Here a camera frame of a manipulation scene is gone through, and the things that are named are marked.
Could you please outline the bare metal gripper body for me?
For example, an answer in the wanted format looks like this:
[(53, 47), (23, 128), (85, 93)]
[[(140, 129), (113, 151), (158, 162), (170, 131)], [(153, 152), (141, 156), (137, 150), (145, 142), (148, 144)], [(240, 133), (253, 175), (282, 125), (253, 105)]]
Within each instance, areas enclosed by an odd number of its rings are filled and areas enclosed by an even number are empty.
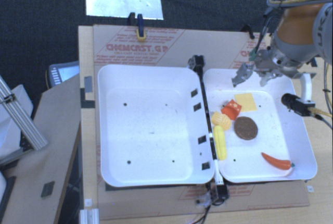
[(262, 77), (266, 75), (270, 77), (285, 75), (293, 78), (300, 67), (300, 62), (290, 59), (280, 50), (258, 50), (254, 59), (254, 70)]

